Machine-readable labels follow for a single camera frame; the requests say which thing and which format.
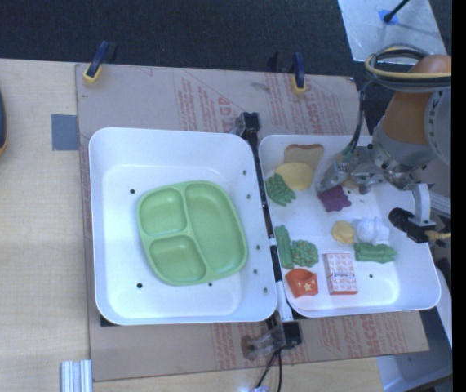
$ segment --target blue and yellow clamp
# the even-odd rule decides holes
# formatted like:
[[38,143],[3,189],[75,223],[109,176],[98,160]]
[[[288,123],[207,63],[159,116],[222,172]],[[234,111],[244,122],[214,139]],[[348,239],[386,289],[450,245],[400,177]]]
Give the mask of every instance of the blue and yellow clamp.
[[[269,57],[267,61],[267,70],[272,73],[277,72],[277,58],[278,52],[275,52],[273,56]],[[305,93],[305,67],[304,58],[299,52],[295,52],[292,57],[292,66],[289,70],[291,76],[292,91],[296,95],[302,95]]]
[[82,76],[84,80],[88,83],[94,83],[100,76],[100,71],[102,71],[102,63],[105,60],[111,60],[114,57],[117,44],[102,41],[96,50],[93,61],[86,67]]

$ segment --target blue mark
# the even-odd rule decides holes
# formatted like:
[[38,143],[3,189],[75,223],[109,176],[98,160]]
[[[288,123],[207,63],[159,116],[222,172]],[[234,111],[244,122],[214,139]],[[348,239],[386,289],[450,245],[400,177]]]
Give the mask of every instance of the blue mark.
[[396,24],[399,20],[397,19],[397,16],[394,15],[393,18],[389,22],[385,22],[384,17],[390,13],[390,10],[381,10],[379,11],[379,18],[381,19],[382,22],[386,23],[387,25],[394,25]]

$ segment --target black floor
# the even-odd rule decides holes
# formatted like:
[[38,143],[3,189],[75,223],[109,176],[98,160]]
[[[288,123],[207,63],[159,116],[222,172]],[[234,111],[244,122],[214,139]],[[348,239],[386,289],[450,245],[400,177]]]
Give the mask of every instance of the black floor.
[[[429,2],[451,55],[452,0]],[[89,62],[102,40],[118,64],[265,71],[299,51],[307,74],[363,80],[337,0],[0,0],[0,58]],[[369,91],[370,131],[391,95]]]

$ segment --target green plate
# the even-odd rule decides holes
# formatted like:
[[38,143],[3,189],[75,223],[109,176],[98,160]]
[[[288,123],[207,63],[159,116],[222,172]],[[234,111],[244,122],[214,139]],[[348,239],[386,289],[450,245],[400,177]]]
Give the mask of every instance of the green plate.
[[136,208],[145,255],[164,282],[187,286],[238,272],[247,243],[229,195],[204,180],[162,186]]

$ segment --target cardboard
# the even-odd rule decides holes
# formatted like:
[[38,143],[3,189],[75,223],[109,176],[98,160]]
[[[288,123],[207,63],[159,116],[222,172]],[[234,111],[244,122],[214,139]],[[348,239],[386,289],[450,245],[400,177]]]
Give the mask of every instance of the cardboard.
[[[85,68],[76,65],[75,77],[94,380],[265,366],[267,359],[249,360],[242,352],[242,339],[266,332],[265,322],[120,327],[100,317],[93,282],[87,145],[95,131],[110,126],[227,132],[244,111],[259,113],[260,139],[270,134],[348,135],[357,122],[353,80],[306,76],[307,91],[297,96],[285,73],[105,65],[90,84],[82,79]],[[299,325],[303,342],[282,356],[284,364],[428,349],[419,312],[300,319]]]

